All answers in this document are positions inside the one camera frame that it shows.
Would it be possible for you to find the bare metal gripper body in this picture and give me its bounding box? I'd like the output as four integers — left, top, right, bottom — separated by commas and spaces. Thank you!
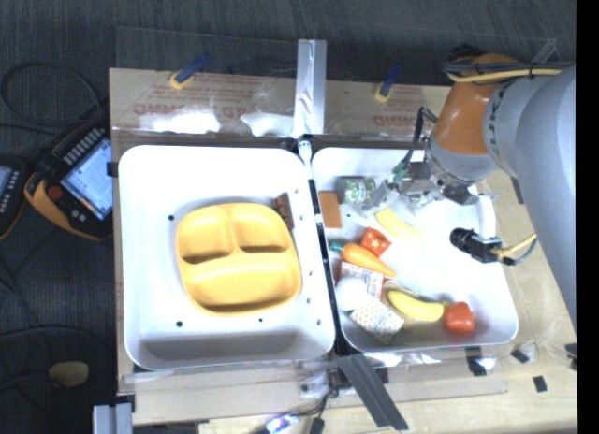
396, 160, 469, 201

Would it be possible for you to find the white and red packet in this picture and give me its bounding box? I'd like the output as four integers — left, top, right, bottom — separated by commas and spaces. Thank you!
337, 261, 386, 300

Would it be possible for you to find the white patterned carton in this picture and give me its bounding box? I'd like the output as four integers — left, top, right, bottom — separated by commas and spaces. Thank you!
349, 294, 406, 345

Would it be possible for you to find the orange biscuit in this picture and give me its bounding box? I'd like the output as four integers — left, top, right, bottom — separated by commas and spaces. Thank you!
317, 191, 343, 229

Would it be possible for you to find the red cube with star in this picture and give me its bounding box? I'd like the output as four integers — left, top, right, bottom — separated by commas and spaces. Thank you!
359, 227, 392, 258

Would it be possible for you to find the pale yellow peeled banana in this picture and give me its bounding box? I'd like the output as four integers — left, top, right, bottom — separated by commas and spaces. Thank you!
373, 207, 423, 240

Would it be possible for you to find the dull yellow oval lump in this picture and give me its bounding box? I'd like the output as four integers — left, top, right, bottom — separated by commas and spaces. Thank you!
49, 360, 90, 387

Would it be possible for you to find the yellow divided plate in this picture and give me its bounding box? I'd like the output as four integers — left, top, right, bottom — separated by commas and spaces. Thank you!
174, 202, 303, 317

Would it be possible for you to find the white plastic tray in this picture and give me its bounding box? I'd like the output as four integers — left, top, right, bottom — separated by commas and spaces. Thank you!
116, 144, 337, 371
310, 146, 519, 354

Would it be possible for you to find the orange carrot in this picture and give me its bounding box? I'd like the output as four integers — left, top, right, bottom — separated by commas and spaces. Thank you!
329, 239, 397, 279

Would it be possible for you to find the brown cardboard board red print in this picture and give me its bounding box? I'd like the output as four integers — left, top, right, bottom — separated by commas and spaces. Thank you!
108, 66, 539, 427

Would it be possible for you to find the orange bell pepper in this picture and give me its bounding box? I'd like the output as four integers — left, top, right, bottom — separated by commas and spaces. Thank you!
443, 300, 475, 334

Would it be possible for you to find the white egg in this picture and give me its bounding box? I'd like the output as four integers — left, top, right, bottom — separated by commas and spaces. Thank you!
334, 276, 369, 312

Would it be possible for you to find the black cylinder on white bracket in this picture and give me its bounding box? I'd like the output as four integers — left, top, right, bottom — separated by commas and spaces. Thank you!
448, 193, 505, 265

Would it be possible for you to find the green patterned can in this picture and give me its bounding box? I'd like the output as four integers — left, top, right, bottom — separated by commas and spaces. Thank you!
335, 176, 378, 206

